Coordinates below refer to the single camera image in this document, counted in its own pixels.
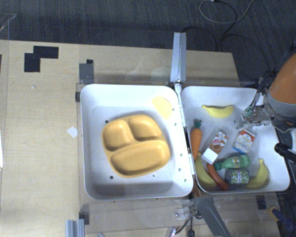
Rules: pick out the green can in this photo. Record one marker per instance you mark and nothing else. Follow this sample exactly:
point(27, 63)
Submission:
point(236, 176)

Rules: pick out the white and brown carton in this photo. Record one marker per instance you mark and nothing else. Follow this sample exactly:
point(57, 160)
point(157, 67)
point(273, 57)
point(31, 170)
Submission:
point(215, 146)

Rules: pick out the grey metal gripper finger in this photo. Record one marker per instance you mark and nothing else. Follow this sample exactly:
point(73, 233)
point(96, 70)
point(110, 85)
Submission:
point(242, 121)
point(256, 125)

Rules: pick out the green bottle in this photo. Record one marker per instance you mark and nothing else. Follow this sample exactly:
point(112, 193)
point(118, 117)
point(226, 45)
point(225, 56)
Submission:
point(234, 162)

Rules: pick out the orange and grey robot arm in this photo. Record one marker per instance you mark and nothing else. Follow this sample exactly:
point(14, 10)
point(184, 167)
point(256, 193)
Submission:
point(287, 78)

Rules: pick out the orange carrot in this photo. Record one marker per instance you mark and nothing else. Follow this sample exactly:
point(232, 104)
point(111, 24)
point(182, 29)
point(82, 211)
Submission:
point(196, 141)

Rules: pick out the yellow divided plate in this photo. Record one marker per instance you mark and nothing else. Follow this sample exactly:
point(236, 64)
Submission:
point(135, 147)

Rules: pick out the pale wood board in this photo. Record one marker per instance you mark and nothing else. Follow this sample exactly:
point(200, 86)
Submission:
point(138, 65)

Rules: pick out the red sausage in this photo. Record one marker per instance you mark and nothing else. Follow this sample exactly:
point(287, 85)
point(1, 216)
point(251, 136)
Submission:
point(218, 179)

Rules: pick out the yellow banana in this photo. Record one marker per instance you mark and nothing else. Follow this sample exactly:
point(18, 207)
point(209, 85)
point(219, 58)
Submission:
point(260, 175)
point(203, 174)
point(218, 111)

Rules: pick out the pale yellow flat slice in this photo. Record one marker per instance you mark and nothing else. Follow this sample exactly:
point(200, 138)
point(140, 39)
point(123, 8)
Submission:
point(162, 107)

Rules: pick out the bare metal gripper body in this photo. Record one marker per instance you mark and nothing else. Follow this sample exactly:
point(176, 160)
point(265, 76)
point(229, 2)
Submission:
point(262, 113)

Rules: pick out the white plastic tray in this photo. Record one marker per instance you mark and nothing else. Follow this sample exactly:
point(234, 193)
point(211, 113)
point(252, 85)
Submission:
point(273, 171)
point(138, 189)

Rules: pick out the white orange and blue carton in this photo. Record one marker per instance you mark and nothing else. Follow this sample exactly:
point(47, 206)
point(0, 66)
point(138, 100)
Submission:
point(244, 141)

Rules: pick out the black cylinder on white bracket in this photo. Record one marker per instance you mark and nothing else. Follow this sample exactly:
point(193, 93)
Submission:
point(295, 142)

